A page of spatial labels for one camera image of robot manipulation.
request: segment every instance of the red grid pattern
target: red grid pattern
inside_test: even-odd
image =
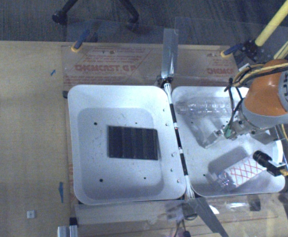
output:
[[[249,179],[253,178],[257,174],[261,173],[265,168],[258,165],[258,163],[253,158],[245,158],[240,162],[234,164],[228,168],[229,174],[233,179],[236,187],[244,184]]]

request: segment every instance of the bottle with red grid pattern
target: bottle with red grid pattern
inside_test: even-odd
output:
[[[266,170],[252,156],[253,154],[221,171],[214,182],[222,189],[230,192]]]

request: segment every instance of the clear plastic bottle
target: clear plastic bottle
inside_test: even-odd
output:
[[[266,170],[266,168],[259,165],[252,156],[253,154],[224,169],[217,175],[215,173],[211,174],[210,182],[218,184],[227,192],[243,185]]]
[[[193,98],[188,102],[177,102],[174,106],[178,114],[193,118],[227,118],[231,113],[229,98]]]

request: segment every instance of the tripod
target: tripod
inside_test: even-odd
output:
[[[77,1],[78,0],[68,0],[61,10],[58,10],[53,14],[52,16],[53,21],[60,25],[66,25],[68,22],[67,12],[71,9],[72,6],[75,5]],[[129,19],[128,22],[131,24],[135,24],[139,18],[137,10],[134,8],[134,6],[131,4],[129,0],[119,0],[119,1],[131,14],[131,18]]]

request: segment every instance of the black tripod leg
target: black tripod leg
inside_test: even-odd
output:
[[[67,23],[67,12],[78,0],[68,0],[61,10],[55,12],[52,19],[55,23],[65,25]]]
[[[128,12],[132,15],[132,17],[129,19],[129,23],[135,24],[138,21],[139,14],[137,10],[134,8],[134,6],[131,4],[129,0],[119,0],[120,3],[128,10]]]

